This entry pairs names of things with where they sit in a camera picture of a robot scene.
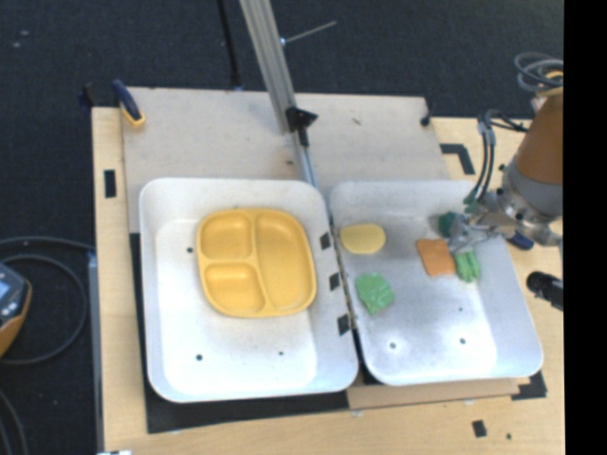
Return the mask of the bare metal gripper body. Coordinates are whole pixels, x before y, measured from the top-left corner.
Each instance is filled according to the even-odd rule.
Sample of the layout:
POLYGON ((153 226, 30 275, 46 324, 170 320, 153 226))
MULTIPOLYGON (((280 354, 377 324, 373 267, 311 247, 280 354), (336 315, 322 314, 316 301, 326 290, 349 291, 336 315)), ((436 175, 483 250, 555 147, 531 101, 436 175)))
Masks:
POLYGON ((562 234, 551 228, 555 221, 561 219, 560 216, 539 211, 515 191, 489 191, 477 204, 476 210, 469 215, 472 230, 504 238, 520 234, 539 246, 562 244, 562 234))

